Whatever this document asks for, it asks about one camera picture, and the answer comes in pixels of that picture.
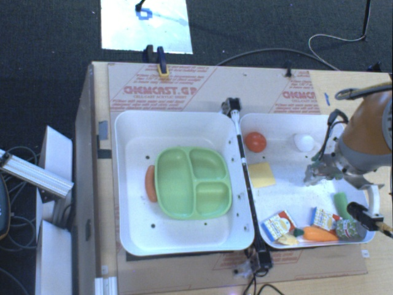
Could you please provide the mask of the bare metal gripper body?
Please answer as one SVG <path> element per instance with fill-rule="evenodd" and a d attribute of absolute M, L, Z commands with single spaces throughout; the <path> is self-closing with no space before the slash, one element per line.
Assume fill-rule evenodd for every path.
<path fill-rule="evenodd" d="M 321 163 L 325 166 L 326 180 L 341 180 L 344 178 L 342 165 L 337 160 L 340 160 L 340 157 L 335 152 L 326 153 L 318 157 L 318 164 Z"/>

